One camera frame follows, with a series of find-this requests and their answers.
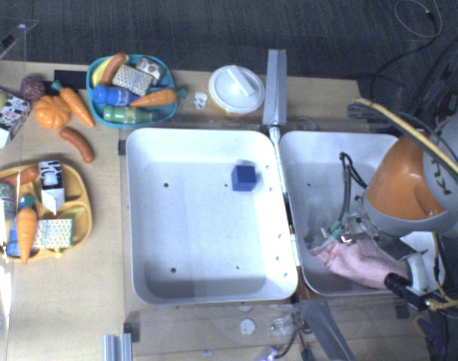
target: wooden table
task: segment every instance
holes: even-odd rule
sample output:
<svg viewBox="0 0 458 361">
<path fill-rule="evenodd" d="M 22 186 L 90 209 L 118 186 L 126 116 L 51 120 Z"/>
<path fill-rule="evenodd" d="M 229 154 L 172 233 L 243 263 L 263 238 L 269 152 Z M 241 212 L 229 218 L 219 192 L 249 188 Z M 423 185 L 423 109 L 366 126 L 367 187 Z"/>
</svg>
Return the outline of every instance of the wooden table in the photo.
<svg viewBox="0 0 458 361">
<path fill-rule="evenodd" d="M 0 86 L 16 94 L 25 76 L 52 80 L 55 69 L 86 71 L 87 66 L 0 62 Z M 166 126 L 186 122 L 214 128 L 243 127 L 262 119 L 262 109 L 235 123 L 224 119 L 210 104 L 197 111 L 191 101 L 195 92 L 206 92 L 211 74 L 173 71 L 173 75 L 177 87 L 186 88 L 188 95 L 180 101 L 175 121 Z M 85 91 L 80 94 L 86 99 Z M 308 117 L 313 123 L 299 123 L 315 124 L 322 130 L 366 131 L 364 123 L 348 122 L 345 117 L 346 105 L 358 96 L 357 85 L 351 80 L 289 77 L 288 120 Z M 28 265 L 6 264 L 0 259 L 0 290 L 4 290 L 0 293 L 0 315 L 5 316 L 0 327 L 0 359 L 101 359 L 103 336 L 121 334 L 126 321 L 138 323 L 141 330 L 141 341 L 134 344 L 138 360 L 199 359 L 202 354 L 204 359 L 214 359 L 214 355 L 215 359 L 255 359 L 267 344 L 286 344 L 289 337 L 271 337 L 267 325 L 271 318 L 285 315 L 290 309 L 287 305 L 158 308 L 135 296 L 130 280 L 126 165 L 118 151 L 119 140 L 128 132 L 100 124 L 89 129 L 76 117 L 70 126 L 93 146 L 94 163 L 83 163 L 72 145 L 56 131 L 43 129 L 33 116 L 14 141 L 0 150 L 0 170 L 47 159 L 68 163 L 84 179 L 93 209 L 91 236 L 76 250 L 59 259 Z M 241 334 L 240 322 L 245 317 L 256 323 L 254 335 Z M 396 325 L 394 335 L 404 330 L 408 331 Z M 316 356 L 323 357 L 315 338 L 311 343 Z M 299 350 L 291 354 L 299 359 Z"/>
</svg>

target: toy sink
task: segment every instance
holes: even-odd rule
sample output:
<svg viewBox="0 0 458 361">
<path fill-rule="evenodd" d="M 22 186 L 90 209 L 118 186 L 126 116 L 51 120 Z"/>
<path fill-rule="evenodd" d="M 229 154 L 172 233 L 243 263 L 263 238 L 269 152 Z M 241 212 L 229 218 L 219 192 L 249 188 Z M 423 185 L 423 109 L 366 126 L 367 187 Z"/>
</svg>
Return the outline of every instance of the toy sink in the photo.
<svg viewBox="0 0 458 361">
<path fill-rule="evenodd" d="M 126 152 L 136 294 L 155 305 L 285 299 L 297 285 L 299 256 L 306 283 L 318 293 L 380 293 L 330 274 L 312 258 L 306 242 L 340 210 L 339 153 L 350 154 L 368 180 L 395 140 L 329 132 L 288 132 L 282 137 L 298 254 L 274 145 L 264 134 L 134 131 Z M 237 165 L 255 168 L 251 191 L 232 189 Z"/>
</svg>

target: yellow tray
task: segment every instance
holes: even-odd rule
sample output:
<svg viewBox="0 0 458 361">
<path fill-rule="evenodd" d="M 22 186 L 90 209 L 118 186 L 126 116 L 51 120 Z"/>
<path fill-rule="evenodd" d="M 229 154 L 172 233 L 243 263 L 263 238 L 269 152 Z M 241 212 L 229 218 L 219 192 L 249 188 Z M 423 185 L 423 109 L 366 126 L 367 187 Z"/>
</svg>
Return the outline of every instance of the yellow tray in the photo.
<svg viewBox="0 0 458 361">
<path fill-rule="evenodd" d="M 25 170 L 28 167 L 38 167 L 38 165 L 24 165 L 21 166 L 21 170 Z M 16 174 L 20 170 L 20 167 L 8 168 L 6 170 L 0 171 L 0 178 L 7 177 L 11 174 Z M 89 234 L 92 231 L 92 209 L 90 207 L 90 202 L 88 199 L 88 194 L 86 193 L 86 187 L 83 183 L 81 176 L 77 171 L 72 168 L 70 165 L 62 164 L 62 175 L 63 183 L 65 185 L 65 203 L 58 210 L 58 215 L 63 211 L 66 211 L 75 206 L 82 206 L 85 208 L 85 212 L 77 218 L 74 222 L 73 229 L 73 239 L 72 246 L 62 249 L 63 253 L 75 249 L 77 246 L 81 245 L 88 238 Z M 38 214 L 39 220 L 49 220 L 56 219 L 56 216 L 53 213 L 45 208 L 41 203 L 41 184 L 40 178 L 36 178 L 28 184 L 24 184 L 20 187 L 20 198 L 22 196 L 35 196 L 35 210 Z M 30 261 L 36 259 L 45 259 L 50 258 L 56 255 L 55 250 L 51 249 L 32 249 L 30 254 Z M 0 256 L 3 257 L 3 249 L 0 247 Z M 14 262 L 21 262 L 20 258 L 8 256 L 9 260 Z"/>
</svg>

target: yellow cable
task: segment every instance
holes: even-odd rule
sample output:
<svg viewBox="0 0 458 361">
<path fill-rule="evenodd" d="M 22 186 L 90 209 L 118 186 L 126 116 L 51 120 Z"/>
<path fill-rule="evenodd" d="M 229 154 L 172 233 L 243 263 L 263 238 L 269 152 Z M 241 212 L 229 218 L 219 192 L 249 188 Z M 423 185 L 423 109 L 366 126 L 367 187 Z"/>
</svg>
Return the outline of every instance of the yellow cable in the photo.
<svg viewBox="0 0 458 361">
<path fill-rule="evenodd" d="M 438 245 L 438 239 L 436 237 L 436 234 L 433 232 L 432 233 L 432 241 L 434 242 L 434 258 L 438 260 L 439 257 L 439 245 Z M 444 289 L 442 288 L 441 284 L 439 283 L 438 278 L 435 277 L 435 282 L 436 286 L 440 292 L 440 294 L 443 296 L 443 298 L 447 302 L 440 302 L 436 299 L 427 299 L 426 300 L 426 305 L 427 307 L 432 310 L 432 311 L 437 311 L 437 310 L 444 310 L 448 308 L 452 308 L 454 306 L 458 306 L 458 299 L 452 299 L 450 298 Z"/>
<path fill-rule="evenodd" d="M 442 151 L 436 144 L 429 140 L 424 134 L 411 126 L 411 124 L 401 119 L 392 111 L 388 110 L 383 105 L 379 105 L 378 103 L 371 102 L 370 100 L 364 98 L 356 99 L 355 102 L 375 109 L 380 114 L 383 114 L 387 119 L 401 126 L 408 134 L 410 134 L 414 139 L 417 139 L 421 144 L 431 150 L 440 160 L 446 163 L 449 168 L 458 175 L 458 165 L 454 163 L 454 161 L 449 156 L 447 156 L 444 151 Z"/>
<path fill-rule="evenodd" d="M 416 329 L 416 331 L 419 333 L 419 335 L 423 338 L 427 337 L 426 333 L 421 329 L 421 326 L 420 324 L 417 322 L 417 320 L 419 320 L 420 318 L 424 318 L 424 316 L 419 313 L 419 314 L 416 314 L 414 317 L 411 318 L 411 322 L 414 326 L 414 328 Z"/>
</svg>

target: pink towel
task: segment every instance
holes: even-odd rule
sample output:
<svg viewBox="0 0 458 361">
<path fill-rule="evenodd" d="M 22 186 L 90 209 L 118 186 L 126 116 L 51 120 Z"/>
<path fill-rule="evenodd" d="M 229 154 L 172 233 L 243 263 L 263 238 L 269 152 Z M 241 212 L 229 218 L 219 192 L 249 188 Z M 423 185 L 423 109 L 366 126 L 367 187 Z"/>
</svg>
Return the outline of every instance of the pink towel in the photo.
<svg viewBox="0 0 458 361">
<path fill-rule="evenodd" d="M 396 261 L 382 251 L 370 237 L 348 245 L 329 237 L 323 246 L 312 251 L 331 272 L 374 289 L 386 289 L 384 278 L 396 273 L 411 279 L 406 261 Z"/>
</svg>

